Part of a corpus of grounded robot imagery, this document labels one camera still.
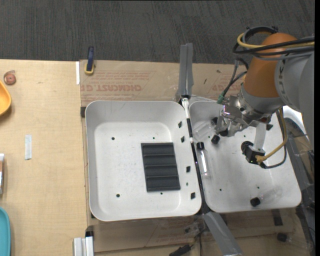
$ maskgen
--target blue bowl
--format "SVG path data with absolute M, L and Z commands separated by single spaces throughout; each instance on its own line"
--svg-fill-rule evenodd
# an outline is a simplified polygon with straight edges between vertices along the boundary
M 10 256 L 11 232 L 7 212 L 0 207 L 0 255 Z

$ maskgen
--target wooden table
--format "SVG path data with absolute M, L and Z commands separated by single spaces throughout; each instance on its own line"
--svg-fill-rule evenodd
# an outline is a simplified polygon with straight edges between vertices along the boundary
M 5 154 L 0 206 L 11 225 L 12 256 L 71 256 L 73 239 L 84 237 L 87 206 L 80 86 L 76 63 L 0 60 L 0 76 L 15 70 L 7 85 L 10 110 L 0 116 L 0 153 Z M 32 136 L 32 158 L 25 160 L 25 136 Z M 297 233 L 302 228 L 297 217 Z M 295 255 L 275 235 L 237 239 L 245 255 Z M 106 256 L 168 255 L 178 246 L 97 253 Z M 220 255 L 215 242 L 204 252 Z M 199 255 L 199 244 L 190 256 Z M 308 255 L 299 252 L 296 255 Z

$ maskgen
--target yellow cable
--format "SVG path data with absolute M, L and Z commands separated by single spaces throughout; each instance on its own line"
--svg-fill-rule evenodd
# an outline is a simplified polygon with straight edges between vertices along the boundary
M 236 39 L 236 42 L 242 47 L 249 48 L 249 49 L 255 49 L 255 48 L 267 46 L 267 45 L 248 44 L 248 43 L 242 42 L 241 38 L 243 35 L 244 35 L 244 33 L 240 34 L 238 36 L 238 38 Z M 298 44 L 290 44 L 290 45 L 281 46 L 278 48 L 294 48 L 294 47 L 307 47 L 307 46 L 315 46 L 315 42 L 313 41 L 313 42 L 304 42 L 304 43 L 298 43 Z
M 277 148 L 275 148 L 273 151 L 271 151 L 269 154 L 267 154 L 265 156 L 256 155 L 255 158 L 256 158 L 256 161 L 258 162 L 258 164 L 261 164 L 263 161 L 267 160 L 269 157 L 271 157 L 274 153 L 276 153 L 279 149 L 281 149 L 287 143 L 288 134 L 287 134 L 286 122 L 285 122 L 285 119 L 284 119 L 284 110 L 283 110 L 283 108 L 280 108 L 279 112 L 280 112 L 281 122 L 282 122 L 282 125 L 283 125 L 283 132 L 284 132 L 283 142 Z

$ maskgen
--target black cap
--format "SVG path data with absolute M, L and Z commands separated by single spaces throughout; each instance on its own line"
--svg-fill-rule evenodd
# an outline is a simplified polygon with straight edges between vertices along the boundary
M 250 204 L 253 206 L 253 207 L 256 207 L 258 205 L 260 205 L 261 201 L 258 197 L 255 197 L 255 198 L 252 198 L 250 200 Z
M 198 143 L 196 144 L 196 148 L 197 148 L 198 150 L 204 150 L 204 149 L 205 149 L 205 144 L 204 144 L 203 142 L 198 142 Z
M 278 239 L 281 242 L 286 242 L 287 239 L 288 239 L 288 236 L 286 234 L 284 234 L 284 233 L 278 233 L 276 235 L 276 239 Z

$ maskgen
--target white plastic tray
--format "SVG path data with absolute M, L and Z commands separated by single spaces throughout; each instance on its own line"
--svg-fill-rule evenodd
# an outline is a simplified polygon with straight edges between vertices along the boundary
M 198 127 L 218 117 L 222 105 L 215 101 L 196 101 L 190 104 L 192 127 Z M 274 114 L 273 128 L 266 132 L 263 149 L 270 153 L 283 141 L 281 129 Z M 212 165 L 211 179 L 202 179 L 205 201 L 218 213 L 251 210 L 281 209 L 297 206 L 301 202 L 301 191 L 289 156 L 279 167 L 262 169 L 247 162 L 241 151 L 244 141 L 255 141 L 256 129 L 249 127 L 232 137 L 220 137 L 217 145 L 211 143 L 211 134 L 203 139 Z M 267 159 L 267 165 L 282 161 L 283 148 Z M 262 196 L 261 204 L 253 207 L 250 199 Z
M 191 216 L 199 211 L 199 183 L 186 114 L 179 104 L 94 101 L 86 107 L 85 121 L 89 202 L 97 219 Z M 141 143 L 168 142 L 174 146 L 181 189 L 147 192 Z

